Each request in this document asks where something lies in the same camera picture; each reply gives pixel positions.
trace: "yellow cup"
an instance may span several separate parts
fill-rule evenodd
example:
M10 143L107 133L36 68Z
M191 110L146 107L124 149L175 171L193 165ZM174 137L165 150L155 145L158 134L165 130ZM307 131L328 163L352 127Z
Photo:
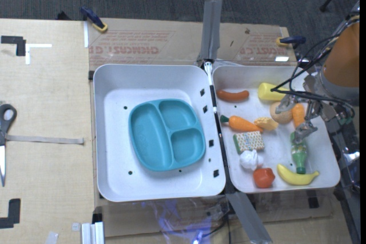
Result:
M258 87L258 97L262 100L280 101L285 96L285 94L278 93L276 91L270 91L272 88L276 87L271 83L263 82ZM284 87L280 87L281 91L288 91Z

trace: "red tomato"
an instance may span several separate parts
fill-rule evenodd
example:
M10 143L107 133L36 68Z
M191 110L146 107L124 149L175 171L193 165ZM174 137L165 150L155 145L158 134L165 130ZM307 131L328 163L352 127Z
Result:
M268 188L271 186L275 177L271 168L256 169L253 172L254 182L259 188Z

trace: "banana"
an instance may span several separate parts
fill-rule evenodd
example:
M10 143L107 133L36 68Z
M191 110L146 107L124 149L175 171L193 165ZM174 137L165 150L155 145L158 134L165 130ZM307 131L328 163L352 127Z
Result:
M277 172L284 181L292 185L308 185L319 175L318 171L311 174L294 173L282 164L277 164Z

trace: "scissors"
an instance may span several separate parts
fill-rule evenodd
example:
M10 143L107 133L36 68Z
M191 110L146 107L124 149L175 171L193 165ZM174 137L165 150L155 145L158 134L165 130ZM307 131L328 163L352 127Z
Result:
M6 133L10 125L17 117L16 109L10 104L0 105L0 173L1 184L5 186L5 142Z

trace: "brown round toy food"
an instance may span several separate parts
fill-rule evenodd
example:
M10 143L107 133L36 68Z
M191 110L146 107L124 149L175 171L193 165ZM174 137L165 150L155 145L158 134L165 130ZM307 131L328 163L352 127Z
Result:
M269 108L269 113L272 119L279 124L287 124L292 120L292 112L291 110L281 112L280 114L276 114L276 107L280 104L280 102L274 102L271 104Z

